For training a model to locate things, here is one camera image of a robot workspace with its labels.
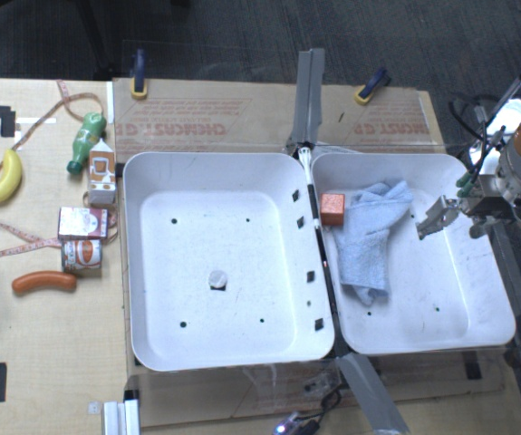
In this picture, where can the red and white box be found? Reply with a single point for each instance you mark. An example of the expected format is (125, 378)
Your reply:
(82, 222)

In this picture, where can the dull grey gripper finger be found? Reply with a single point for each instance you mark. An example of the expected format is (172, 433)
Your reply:
(443, 206)
(428, 228)

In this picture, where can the light blue cloth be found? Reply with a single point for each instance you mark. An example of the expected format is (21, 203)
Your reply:
(369, 238)

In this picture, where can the green bottle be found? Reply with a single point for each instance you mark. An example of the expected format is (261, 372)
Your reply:
(87, 138)

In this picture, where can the pink measuring tape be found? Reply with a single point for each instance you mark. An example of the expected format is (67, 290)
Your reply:
(62, 89)

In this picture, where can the orange and white carton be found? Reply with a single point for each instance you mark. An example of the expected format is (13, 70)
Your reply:
(101, 175)

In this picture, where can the brown cardboard board red print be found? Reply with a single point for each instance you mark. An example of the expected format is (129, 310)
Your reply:
(242, 116)

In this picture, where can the brown sausage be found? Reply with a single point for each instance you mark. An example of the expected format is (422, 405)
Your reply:
(45, 282)

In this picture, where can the orange and white can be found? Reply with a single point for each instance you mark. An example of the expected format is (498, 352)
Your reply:
(82, 254)

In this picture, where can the small white round disc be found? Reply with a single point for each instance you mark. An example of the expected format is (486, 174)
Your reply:
(218, 278)

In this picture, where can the black office chair base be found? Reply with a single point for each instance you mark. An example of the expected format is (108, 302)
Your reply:
(85, 16)

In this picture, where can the orange cube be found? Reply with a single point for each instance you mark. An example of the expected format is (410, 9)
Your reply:
(332, 209)

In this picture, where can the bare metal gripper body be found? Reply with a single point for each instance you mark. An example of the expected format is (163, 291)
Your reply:
(486, 202)

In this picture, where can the white plastic tray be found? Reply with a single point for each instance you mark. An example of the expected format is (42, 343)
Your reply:
(224, 252)
(427, 288)

